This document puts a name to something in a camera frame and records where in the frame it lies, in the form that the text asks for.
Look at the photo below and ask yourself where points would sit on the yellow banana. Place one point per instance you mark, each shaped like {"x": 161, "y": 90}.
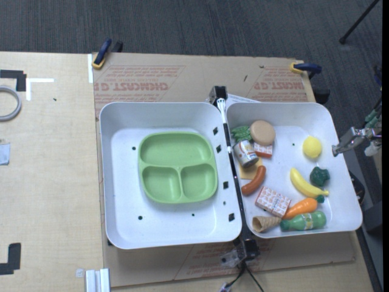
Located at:
{"x": 301, "y": 184}

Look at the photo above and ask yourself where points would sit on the orange sausage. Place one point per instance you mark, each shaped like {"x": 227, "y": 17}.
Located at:
{"x": 256, "y": 181}

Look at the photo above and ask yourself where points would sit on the yellow lemon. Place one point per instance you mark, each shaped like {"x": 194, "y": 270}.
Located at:
{"x": 312, "y": 147}

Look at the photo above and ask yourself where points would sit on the small white and orange can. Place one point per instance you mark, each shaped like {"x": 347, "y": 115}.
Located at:
{"x": 245, "y": 154}

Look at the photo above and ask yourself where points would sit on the yellow cheese slice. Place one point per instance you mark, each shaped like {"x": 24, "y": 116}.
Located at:
{"x": 246, "y": 172}

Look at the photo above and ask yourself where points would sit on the white plastic tray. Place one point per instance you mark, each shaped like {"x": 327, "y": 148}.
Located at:
{"x": 121, "y": 178}
{"x": 340, "y": 199}

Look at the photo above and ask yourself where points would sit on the tan round bun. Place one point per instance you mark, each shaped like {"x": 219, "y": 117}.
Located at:
{"x": 263, "y": 132}

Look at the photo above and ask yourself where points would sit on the green pea pods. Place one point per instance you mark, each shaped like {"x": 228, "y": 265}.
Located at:
{"x": 240, "y": 132}

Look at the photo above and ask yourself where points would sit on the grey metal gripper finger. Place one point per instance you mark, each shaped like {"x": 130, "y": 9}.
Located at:
{"x": 345, "y": 141}

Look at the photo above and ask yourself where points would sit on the orange carrot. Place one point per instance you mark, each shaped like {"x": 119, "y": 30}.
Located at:
{"x": 301, "y": 208}

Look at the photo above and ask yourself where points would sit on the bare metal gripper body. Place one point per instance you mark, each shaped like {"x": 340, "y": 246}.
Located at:
{"x": 369, "y": 132}

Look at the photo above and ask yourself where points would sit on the thin black and white rod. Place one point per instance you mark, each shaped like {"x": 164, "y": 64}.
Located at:
{"x": 234, "y": 170}

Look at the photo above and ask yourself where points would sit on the small red and white carton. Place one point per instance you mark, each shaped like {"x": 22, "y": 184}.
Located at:
{"x": 263, "y": 150}

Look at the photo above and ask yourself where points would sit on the green bottle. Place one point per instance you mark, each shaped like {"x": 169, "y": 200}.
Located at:
{"x": 304, "y": 221}

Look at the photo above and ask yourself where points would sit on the green divided plate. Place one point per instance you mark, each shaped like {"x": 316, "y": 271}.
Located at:
{"x": 170, "y": 151}

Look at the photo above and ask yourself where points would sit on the orange and white carton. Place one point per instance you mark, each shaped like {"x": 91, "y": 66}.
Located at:
{"x": 272, "y": 202}

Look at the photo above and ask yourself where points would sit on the brown cardboard board red print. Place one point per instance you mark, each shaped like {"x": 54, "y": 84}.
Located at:
{"x": 188, "y": 81}

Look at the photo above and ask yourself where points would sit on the green broccoli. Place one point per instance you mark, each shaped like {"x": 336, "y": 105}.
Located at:
{"x": 319, "y": 176}

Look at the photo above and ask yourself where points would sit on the tan ice cream cone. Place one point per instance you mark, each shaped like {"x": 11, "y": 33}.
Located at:
{"x": 265, "y": 223}

